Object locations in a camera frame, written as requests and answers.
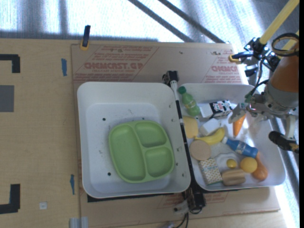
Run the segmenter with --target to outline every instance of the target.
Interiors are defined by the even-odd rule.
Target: green plate
[[[154,121],[115,126],[109,133],[110,155],[118,175],[130,183],[152,181],[174,168],[174,155],[164,128]]]

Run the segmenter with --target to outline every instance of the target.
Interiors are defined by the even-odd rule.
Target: egg
[[[234,159],[228,159],[226,162],[226,165],[230,168],[230,169],[234,169],[237,166],[237,162]]]
[[[257,161],[252,157],[245,157],[242,159],[240,167],[246,173],[253,173],[257,169]]]

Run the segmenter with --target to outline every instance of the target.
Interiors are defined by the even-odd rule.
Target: yellow banana
[[[220,127],[211,136],[194,137],[194,139],[195,140],[202,140],[202,141],[205,141],[209,145],[213,145],[213,144],[221,142],[222,139],[224,138],[224,136],[225,136],[225,129],[223,127]]]

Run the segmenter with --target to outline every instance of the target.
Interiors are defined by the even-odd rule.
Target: gray metal background
[[[260,37],[289,0],[0,0],[0,38],[232,43],[238,51]],[[299,6],[271,41],[299,30]],[[269,72],[263,74],[268,78]],[[255,77],[248,79],[254,83]],[[284,133],[285,123],[273,121]],[[297,121],[296,139],[299,141]],[[286,181],[276,187],[289,219],[300,227],[298,155],[281,151]]]

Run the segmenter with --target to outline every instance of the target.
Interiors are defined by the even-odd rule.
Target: green bottle cap
[[[181,86],[179,87],[178,91],[182,95],[183,93],[186,93],[186,88],[184,86]]]

